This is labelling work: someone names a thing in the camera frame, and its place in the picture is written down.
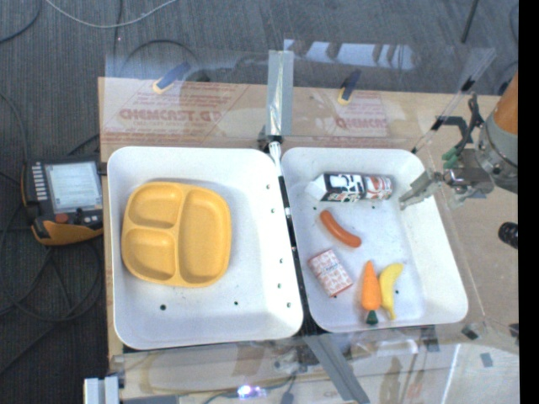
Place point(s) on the black and white carton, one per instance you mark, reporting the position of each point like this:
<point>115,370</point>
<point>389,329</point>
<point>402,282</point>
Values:
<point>341,187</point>

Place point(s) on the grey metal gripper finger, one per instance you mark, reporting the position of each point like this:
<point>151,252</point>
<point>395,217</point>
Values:
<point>424,178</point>
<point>414,197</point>

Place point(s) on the brown cardboard board red print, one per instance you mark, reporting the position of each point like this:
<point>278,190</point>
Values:
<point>210,116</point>

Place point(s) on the yellow divided plate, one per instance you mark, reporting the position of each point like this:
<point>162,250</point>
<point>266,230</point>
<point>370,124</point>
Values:
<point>177,234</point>

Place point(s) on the white plastic tray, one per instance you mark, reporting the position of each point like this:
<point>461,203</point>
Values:
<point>252,309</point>
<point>391,230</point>

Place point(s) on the orange carrot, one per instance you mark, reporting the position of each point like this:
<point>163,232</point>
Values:
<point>371,288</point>

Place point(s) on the pink and white packet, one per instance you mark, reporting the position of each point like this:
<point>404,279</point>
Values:
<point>330,272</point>

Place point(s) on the yellow banana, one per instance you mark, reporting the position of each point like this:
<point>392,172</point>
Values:
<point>389,284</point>

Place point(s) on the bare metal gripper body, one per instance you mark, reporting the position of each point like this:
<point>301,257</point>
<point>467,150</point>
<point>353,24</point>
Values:
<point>471,174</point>

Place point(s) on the red and white can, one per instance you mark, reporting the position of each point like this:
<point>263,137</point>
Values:
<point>379,187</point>

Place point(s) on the orange sausage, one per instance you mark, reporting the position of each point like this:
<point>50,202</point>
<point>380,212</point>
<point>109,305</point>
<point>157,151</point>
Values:
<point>339,230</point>

